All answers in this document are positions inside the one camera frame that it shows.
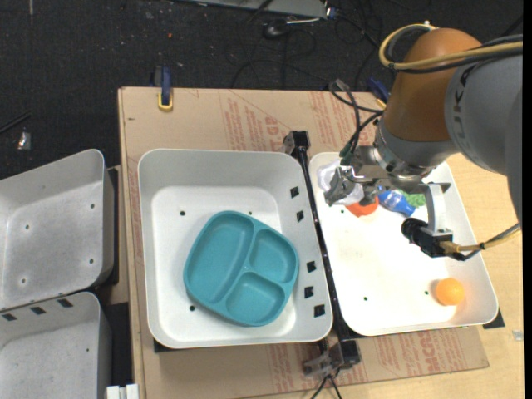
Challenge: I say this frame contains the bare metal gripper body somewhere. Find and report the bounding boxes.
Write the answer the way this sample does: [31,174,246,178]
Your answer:
[340,145,434,194]

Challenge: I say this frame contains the orange toy food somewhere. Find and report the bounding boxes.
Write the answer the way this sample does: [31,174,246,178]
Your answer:
[344,196,381,218]

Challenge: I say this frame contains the white plastic tray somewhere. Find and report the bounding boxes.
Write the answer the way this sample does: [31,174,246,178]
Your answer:
[137,147,334,350]
[308,150,500,337]
[0,291,113,399]
[0,148,116,312]

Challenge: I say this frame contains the blue plastic bottle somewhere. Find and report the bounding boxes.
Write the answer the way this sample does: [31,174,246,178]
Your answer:
[377,188,416,218]

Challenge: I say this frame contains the brown cardboard board red print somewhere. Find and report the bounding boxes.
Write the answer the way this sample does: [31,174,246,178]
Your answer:
[117,86,490,399]

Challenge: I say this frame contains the blue divided plate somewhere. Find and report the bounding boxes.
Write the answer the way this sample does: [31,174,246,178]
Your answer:
[182,209,300,328]

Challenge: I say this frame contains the black cylinder on white bracket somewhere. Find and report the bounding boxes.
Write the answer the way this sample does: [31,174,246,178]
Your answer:
[401,182,455,259]

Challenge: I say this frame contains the white crumpled packet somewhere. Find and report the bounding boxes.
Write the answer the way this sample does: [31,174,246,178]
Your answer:
[317,159,365,206]

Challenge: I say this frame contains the orange ball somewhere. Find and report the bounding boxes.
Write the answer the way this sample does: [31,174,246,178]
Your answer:
[435,277,466,307]

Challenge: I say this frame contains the thin black rod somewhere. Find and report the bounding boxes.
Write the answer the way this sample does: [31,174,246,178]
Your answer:
[295,147,347,341]

